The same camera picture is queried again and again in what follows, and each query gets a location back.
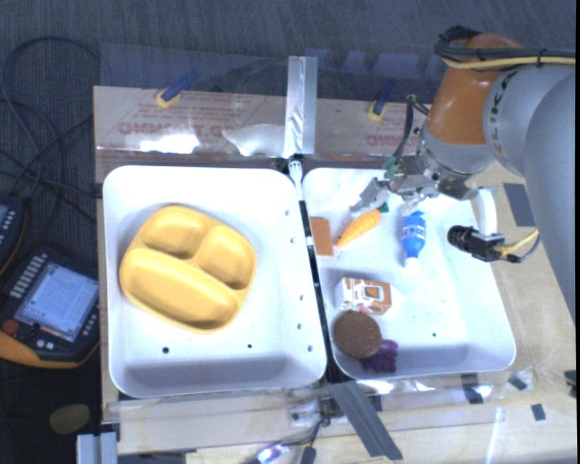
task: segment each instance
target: gray floor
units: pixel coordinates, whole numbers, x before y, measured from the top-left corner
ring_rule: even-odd
[[[309,54],[320,57],[323,71],[351,59],[369,69],[392,55],[428,61],[439,34],[455,24],[527,47],[575,49],[576,0],[0,0],[0,99],[4,84],[14,101],[27,105],[18,111],[37,146],[83,122],[47,150],[43,174],[90,191],[92,123],[86,119],[93,113],[92,86],[100,83],[94,51],[104,45],[273,58]],[[399,81],[396,94],[420,90],[421,100],[430,102],[440,72]],[[20,163],[35,155],[2,101],[0,149]],[[18,169],[0,154],[0,191],[14,182],[1,172]],[[14,189],[28,195],[32,186],[20,182]],[[46,188],[34,192],[18,257],[43,243],[96,261],[94,203],[72,192],[69,201]],[[55,373],[0,361],[0,463],[74,462],[74,436],[52,433],[47,419],[72,402],[87,403],[99,416],[97,366],[94,357],[76,371]],[[94,422],[84,428],[95,429]]]

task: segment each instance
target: yellow divided plate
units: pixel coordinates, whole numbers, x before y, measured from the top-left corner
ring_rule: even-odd
[[[255,277],[251,243],[225,223],[171,205],[140,227],[120,265],[130,301],[202,334],[223,329],[241,310]]]

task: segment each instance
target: yellow cable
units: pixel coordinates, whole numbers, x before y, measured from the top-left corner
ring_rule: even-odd
[[[499,254],[501,254],[501,256],[507,256],[508,254],[512,254],[514,251],[518,250],[523,245],[530,242],[532,239],[536,239],[538,234],[539,234],[539,231],[537,229],[535,229],[528,236],[526,236],[523,239],[520,239],[517,243],[503,244],[501,246],[494,246],[494,250],[496,252],[498,252]]]
[[[449,67],[454,69],[491,69],[495,67],[509,67],[523,64],[536,64],[537,57],[519,57],[519,58],[504,58],[495,60],[485,60],[483,62],[455,62],[448,58],[444,58]],[[561,64],[567,66],[575,66],[575,58],[567,57],[541,57],[538,59],[540,64]]]

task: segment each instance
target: toy carrot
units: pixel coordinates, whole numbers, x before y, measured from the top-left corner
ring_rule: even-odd
[[[346,246],[349,242],[354,241],[358,237],[366,234],[371,229],[378,226],[381,220],[381,213],[389,210],[387,203],[382,205],[380,208],[376,208],[370,212],[359,215],[341,234],[341,237],[337,240],[337,247]]]

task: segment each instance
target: blue bottle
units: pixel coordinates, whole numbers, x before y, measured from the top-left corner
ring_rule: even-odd
[[[419,267],[419,253],[425,246],[425,220],[423,212],[416,210],[404,217],[402,225],[402,246],[406,251],[404,266],[410,270]]]

